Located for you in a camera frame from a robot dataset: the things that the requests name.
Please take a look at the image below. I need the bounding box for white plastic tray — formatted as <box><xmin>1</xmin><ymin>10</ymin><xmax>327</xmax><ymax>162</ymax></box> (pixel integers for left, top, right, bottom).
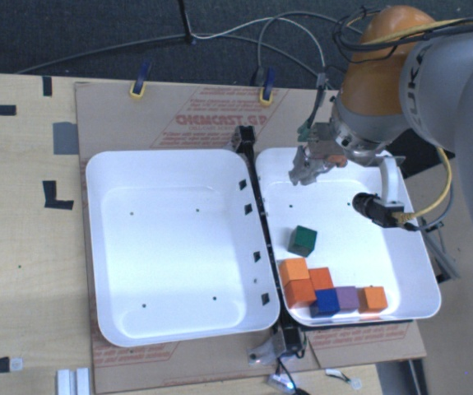
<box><xmin>85</xmin><ymin>149</ymin><xmax>281</xmax><ymax>348</ymax></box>
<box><xmin>254</xmin><ymin>146</ymin><xmax>443</xmax><ymax>328</ymax></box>

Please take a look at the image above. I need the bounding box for blue cube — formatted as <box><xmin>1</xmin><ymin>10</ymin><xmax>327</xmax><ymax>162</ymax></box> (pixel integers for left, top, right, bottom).
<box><xmin>308</xmin><ymin>288</ymin><xmax>341</xmax><ymax>318</ymax></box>

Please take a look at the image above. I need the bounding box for brown cardboard board red print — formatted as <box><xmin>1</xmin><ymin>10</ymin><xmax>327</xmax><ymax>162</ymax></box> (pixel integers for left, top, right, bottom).
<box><xmin>74</xmin><ymin>81</ymin><xmax>427</xmax><ymax>395</ymax></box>

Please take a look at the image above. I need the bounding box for purple cube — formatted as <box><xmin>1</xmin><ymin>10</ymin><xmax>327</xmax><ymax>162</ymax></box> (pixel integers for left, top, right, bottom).
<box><xmin>335</xmin><ymin>286</ymin><xmax>360</xmax><ymax>311</ymax></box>

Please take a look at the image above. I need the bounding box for green cube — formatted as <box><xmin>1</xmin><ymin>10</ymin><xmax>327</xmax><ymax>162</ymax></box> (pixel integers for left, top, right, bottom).
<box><xmin>287</xmin><ymin>225</ymin><xmax>318</xmax><ymax>258</ymax></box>

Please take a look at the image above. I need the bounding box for black cylinder on white bracket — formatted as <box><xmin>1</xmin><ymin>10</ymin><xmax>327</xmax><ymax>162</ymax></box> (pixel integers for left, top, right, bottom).
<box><xmin>351</xmin><ymin>156</ymin><xmax>406</xmax><ymax>230</ymax></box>

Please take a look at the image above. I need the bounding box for black block with thin wires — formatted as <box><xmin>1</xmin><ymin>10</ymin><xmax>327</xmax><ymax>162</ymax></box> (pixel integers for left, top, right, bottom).
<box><xmin>233</xmin><ymin>125</ymin><xmax>258</xmax><ymax>154</ymax></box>
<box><xmin>281</xmin><ymin>325</ymin><xmax>306</xmax><ymax>356</ymax></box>

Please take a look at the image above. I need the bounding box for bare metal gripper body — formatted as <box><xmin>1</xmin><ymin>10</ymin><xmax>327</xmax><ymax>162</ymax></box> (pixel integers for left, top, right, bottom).
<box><xmin>304</xmin><ymin>122</ymin><xmax>390</xmax><ymax>170</ymax></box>

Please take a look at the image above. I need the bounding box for orange cube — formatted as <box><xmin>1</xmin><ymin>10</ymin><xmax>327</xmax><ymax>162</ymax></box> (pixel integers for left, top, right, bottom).
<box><xmin>357</xmin><ymin>286</ymin><xmax>388</xmax><ymax>314</ymax></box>
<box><xmin>308</xmin><ymin>267</ymin><xmax>335</xmax><ymax>291</ymax></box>
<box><xmin>283</xmin><ymin>278</ymin><xmax>318</xmax><ymax>309</ymax></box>
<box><xmin>278</xmin><ymin>258</ymin><xmax>311</xmax><ymax>287</ymax></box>

